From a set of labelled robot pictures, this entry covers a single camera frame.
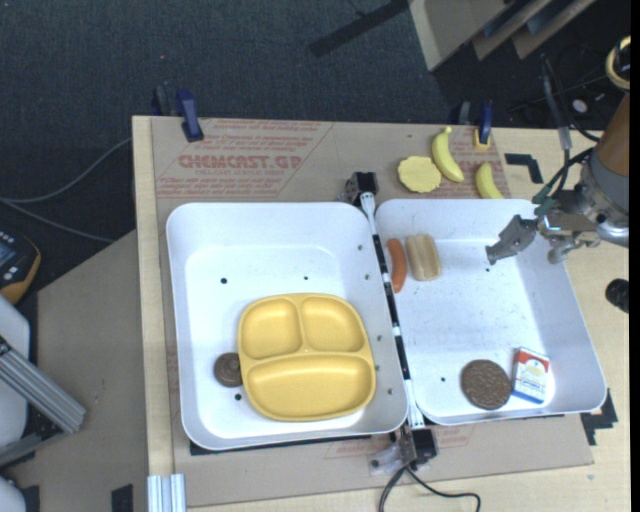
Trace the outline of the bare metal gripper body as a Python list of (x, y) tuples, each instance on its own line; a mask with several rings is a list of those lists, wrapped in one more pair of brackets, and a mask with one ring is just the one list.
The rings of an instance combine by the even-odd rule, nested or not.
[(578, 183), (552, 195), (535, 195), (536, 227), (555, 248), (620, 245), (620, 188)]

